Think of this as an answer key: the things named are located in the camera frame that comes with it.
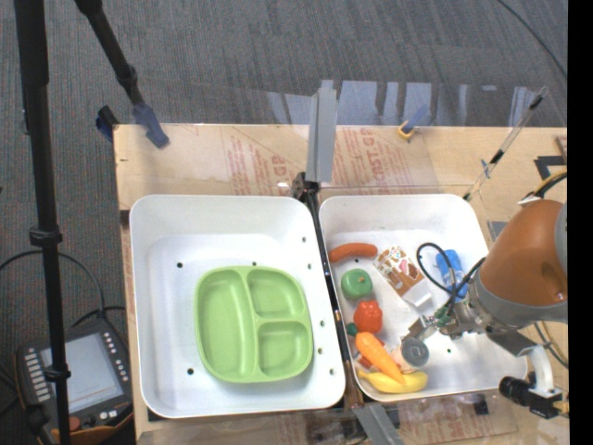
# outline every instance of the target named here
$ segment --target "white tray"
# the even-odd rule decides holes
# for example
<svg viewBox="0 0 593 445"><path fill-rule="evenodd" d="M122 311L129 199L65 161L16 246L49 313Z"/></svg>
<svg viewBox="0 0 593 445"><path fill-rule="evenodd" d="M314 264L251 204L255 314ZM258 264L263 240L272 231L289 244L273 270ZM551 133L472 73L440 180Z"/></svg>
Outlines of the white tray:
<svg viewBox="0 0 593 445"><path fill-rule="evenodd" d="M167 418L331 407L346 384L313 220L291 197L151 195L130 215L140 388ZM270 266L302 285L313 359L295 377L228 383L200 360L193 296L200 277L229 265Z"/></svg>
<svg viewBox="0 0 593 445"><path fill-rule="evenodd" d="M455 249L464 272L487 253L472 207L461 197L450 194L330 197L320 207L320 223L328 252L348 242L371 243L379 252L402 246L417 265L418 246L433 242L442 249ZM435 249L425 248L423 266L438 280L435 255ZM372 297L365 299L377 299L383 310L383 329L377 336L386 344L398 345L420 315L433 314L448 299L446 292L427 281L431 298L416 308L393 290L372 265L372 259L344 260L333 264L331 272L345 324L352 321L359 300L344 297L340 280L354 268L364 269L371 276ZM351 337L348 342L350 353L356 352ZM403 401L498 388L502 377L523 378L527 373L526 358L515 358L484 335L464 334L451 340L437 332L425 344L430 350L429 361L422 368L428 374L425 389L409 394L385 394L357 378L362 391L376 401Z"/></svg>

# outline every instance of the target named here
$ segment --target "black cable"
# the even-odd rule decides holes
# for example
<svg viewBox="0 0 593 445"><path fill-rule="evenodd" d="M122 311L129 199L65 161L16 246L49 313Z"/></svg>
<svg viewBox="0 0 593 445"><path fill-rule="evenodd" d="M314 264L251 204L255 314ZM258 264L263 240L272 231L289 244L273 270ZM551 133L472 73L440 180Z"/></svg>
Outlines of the black cable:
<svg viewBox="0 0 593 445"><path fill-rule="evenodd" d="M109 310L125 310L125 309L126 309L126 307L122 307L120 305L109 305L108 307L105 307L103 309L103 312L107 312ZM74 326L81 324L83 321L88 320L93 315L98 315L98 313L99 313L99 310L89 311L88 313L86 313L85 315L80 317L78 320L76 320L73 324L71 324L70 328L73 328Z"/></svg>
<svg viewBox="0 0 593 445"><path fill-rule="evenodd" d="M553 186L561 182L564 178L566 178L567 175L567 170L560 171L558 173L551 175L549 178L545 180L545 183L542 183L542 185L536 191L533 192L533 196L544 197L548 190L550 190Z"/></svg>
<svg viewBox="0 0 593 445"><path fill-rule="evenodd" d="M445 260L445 264L447 265L450 275L451 275L451 289L449 290L446 286L443 286L442 284L438 283L433 277L432 275L430 275L426 269L424 269L423 266L423 262L422 262L422 255L420 254L420 252L424 249L424 248L435 248L438 253L440 255L443 256L443 259ZM455 298L458 299L462 299L463 296L459 295L459 291L461 290L460 286L457 286L457 284L455 283L455 271L453 270L453 265L451 265L451 261L449 260L447 254L445 253L445 251L438 246L437 244L433 243L433 242L425 242L423 244L420 244L418 246L418 248L416 249L416 260L418 261L418 266L420 267L420 270L423 271L423 274L426 276L426 278L428 280L430 280L433 284L435 284L436 286L438 286L441 290L447 292L449 294L449 300L454 300Z"/></svg>
<svg viewBox="0 0 593 445"><path fill-rule="evenodd" d="M560 69L560 71L561 71L562 75L564 76L564 78L568 81L568 73L566 72L566 70L564 69L564 67L560 63L560 61L554 56L554 54L551 52L551 50L549 49L549 47L542 41L542 39L537 35L537 33L534 32L534 30L527 24L527 22L521 17L521 15L519 15L515 10L513 10L503 0L496 0L496 1L499 2L502 6L504 6L507 10L509 10L512 13L512 15L515 18L517 18L524 25L524 27L537 39L537 42L549 54L549 56L552 58L552 60L554 61L554 63L556 63L556 66L558 66L558 68Z"/></svg>
<svg viewBox="0 0 593 445"><path fill-rule="evenodd" d="M20 254L16 254L16 255L8 258L6 261L2 262L0 264L0 272L2 272L2 269L4 269L10 262L16 261L17 259L20 259L20 258L25 257L25 256L30 256L30 255L33 255L33 254L41 254L42 252L43 251L40 250L40 249L25 250L24 252L20 252ZM95 287L97 289L97 295L99 297L99 309L98 309L98 313L97 314L101 314L101 315L102 314L105 314L105 300L104 300L104 297L103 297L103 290L102 290L101 286L99 285L99 282L97 281L97 279L93 275L93 273L81 261L78 261L77 259L74 259L70 255L65 254L63 252L58 252L58 254L60 256L64 257L64 258L68 259L69 261L74 262L79 267L81 267L86 272L86 274L91 278L93 284L95 285Z"/></svg>
<svg viewBox="0 0 593 445"><path fill-rule="evenodd" d="M15 384L15 380L6 373L6 371L4 371L4 369L0 369L0 379L2 379L2 381L9 387L13 388L13 389L17 389L17 386Z"/></svg>
<svg viewBox="0 0 593 445"><path fill-rule="evenodd" d="M4 374L11 376L12 372L4 365L0 362L0 371L2 371Z"/></svg>
<svg viewBox="0 0 593 445"><path fill-rule="evenodd" d="M10 402L5 405L2 409L0 409L0 417L2 417L5 413L7 413L10 409L12 409L15 405L19 402L19 396L15 396L10 400Z"/></svg>
<svg viewBox="0 0 593 445"><path fill-rule="evenodd" d="M459 290L461 290L461 288L470 281L470 279L472 278L473 274L475 273L475 271L478 270L478 267L480 267L480 265L482 265L482 263L484 263L484 261L486 260L486 257L483 257L482 259L480 259L478 262L476 262L473 267L469 270L469 272L467 274L465 274L463 276L463 279L461 280L459 286L455 289L455 293L457 294L457 292ZM452 301L453 297L451 297L448 300L448 310L447 310L447 314L451 315L451 312L453 311L453 307L455 306L455 302Z"/></svg>

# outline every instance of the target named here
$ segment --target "toy sausage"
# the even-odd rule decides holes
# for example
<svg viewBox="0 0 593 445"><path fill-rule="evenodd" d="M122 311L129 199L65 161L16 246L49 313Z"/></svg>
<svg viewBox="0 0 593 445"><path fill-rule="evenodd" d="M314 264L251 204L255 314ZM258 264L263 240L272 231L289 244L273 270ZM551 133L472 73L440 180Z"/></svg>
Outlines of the toy sausage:
<svg viewBox="0 0 593 445"><path fill-rule="evenodd" d="M364 242L350 242L333 248L327 254L330 262L340 262L348 257L374 257L377 255L377 246Z"/></svg>

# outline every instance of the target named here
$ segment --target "gray carpet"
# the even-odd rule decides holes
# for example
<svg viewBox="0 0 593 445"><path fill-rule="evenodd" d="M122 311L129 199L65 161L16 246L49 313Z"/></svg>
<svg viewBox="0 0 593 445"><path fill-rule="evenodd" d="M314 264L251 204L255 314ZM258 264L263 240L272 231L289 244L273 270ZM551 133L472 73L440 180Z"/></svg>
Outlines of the gray carpet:
<svg viewBox="0 0 593 445"><path fill-rule="evenodd" d="M309 98L339 90L339 124L390 125L421 103L433 125L512 125L542 86L532 126L566 126L568 0L103 0L140 90L161 122L309 123ZM124 305L113 148L95 128L108 105L132 122L73 0L45 0L60 250L84 262L107 305ZM32 156L23 133L13 0L0 0L0 262L31 248ZM47 335L40 256L0 272L0 363ZM88 276L62 262L65 324L97 307ZM124 314L109 318L125 335ZM0 382L0 408L14 390ZM0 442L36 443L18 405ZM127 427L110 444L133 443Z"/></svg>

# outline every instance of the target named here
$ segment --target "screen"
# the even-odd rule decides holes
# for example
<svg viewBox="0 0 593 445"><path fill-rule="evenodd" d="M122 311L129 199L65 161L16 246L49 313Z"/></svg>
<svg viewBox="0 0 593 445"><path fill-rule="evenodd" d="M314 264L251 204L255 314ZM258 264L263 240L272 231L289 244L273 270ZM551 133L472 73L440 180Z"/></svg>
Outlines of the screen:
<svg viewBox="0 0 593 445"><path fill-rule="evenodd" d="M52 363L51 349L41 351L45 366ZM98 333L66 343L66 362L71 376L67 381L69 412L74 413L122 394ZM56 385L52 383L54 394Z"/></svg>

